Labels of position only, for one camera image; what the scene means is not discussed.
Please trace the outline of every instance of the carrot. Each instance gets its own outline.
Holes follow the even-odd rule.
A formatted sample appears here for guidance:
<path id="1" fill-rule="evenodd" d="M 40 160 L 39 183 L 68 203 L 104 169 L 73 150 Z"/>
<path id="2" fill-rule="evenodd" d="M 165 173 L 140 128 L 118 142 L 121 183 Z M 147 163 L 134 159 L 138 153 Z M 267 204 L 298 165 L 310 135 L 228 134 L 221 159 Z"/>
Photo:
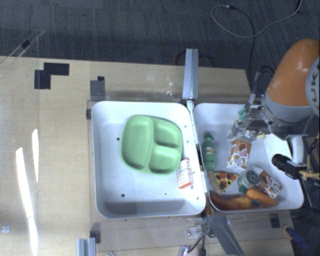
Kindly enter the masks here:
<path id="1" fill-rule="evenodd" d="M 245 196 L 226 200 L 214 192 L 210 193 L 210 199 L 217 208 L 223 211 L 248 209 L 253 204 L 252 200 Z"/>
<path id="2" fill-rule="evenodd" d="M 251 200 L 258 200 L 261 204 L 273 206 L 276 206 L 278 204 L 275 200 L 254 188 L 249 188 L 245 195 Z"/>

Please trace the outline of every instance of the dark floor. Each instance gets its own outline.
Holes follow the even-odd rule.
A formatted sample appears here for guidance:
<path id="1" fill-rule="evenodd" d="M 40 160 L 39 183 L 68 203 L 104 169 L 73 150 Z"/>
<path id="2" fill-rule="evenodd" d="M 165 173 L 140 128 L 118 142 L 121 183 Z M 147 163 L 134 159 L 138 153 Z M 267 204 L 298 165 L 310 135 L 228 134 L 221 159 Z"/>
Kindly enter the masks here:
<path id="1" fill-rule="evenodd" d="M 45 30 L 42 58 L 174 65 L 180 51 L 198 48 L 214 67 L 246 69 L 252 84 L 261 65 L 275 69 L 294 42 L 319 39 L 319 1 L 302 1 L 294 16 L 242 39 L 215 24 L 213 7 L 237 7 L 258 32 L 291 15 L 300 0 L 0 0 L 0 55 L 14 50 L 17 35 Z M 214 16 L 236 34 L 253 34 L 236 9 L 218 7 Z M 200 66 L 209 67 L 208 59 L 201 58 Z"/>

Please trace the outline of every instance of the green plate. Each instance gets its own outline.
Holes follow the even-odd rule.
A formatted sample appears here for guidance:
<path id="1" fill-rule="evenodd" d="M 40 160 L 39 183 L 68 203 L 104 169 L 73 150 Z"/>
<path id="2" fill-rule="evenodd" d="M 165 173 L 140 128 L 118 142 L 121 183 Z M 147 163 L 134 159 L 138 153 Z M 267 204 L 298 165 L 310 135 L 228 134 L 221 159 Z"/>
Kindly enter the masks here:
<path id="1" fill-rule="evenodd" d="M 121 159 L 137 171 L 170 174 L 179 168 L 182 148 L 182 133 L 176 124 L 158 117 L 134 115 L 123 130 Z"/>

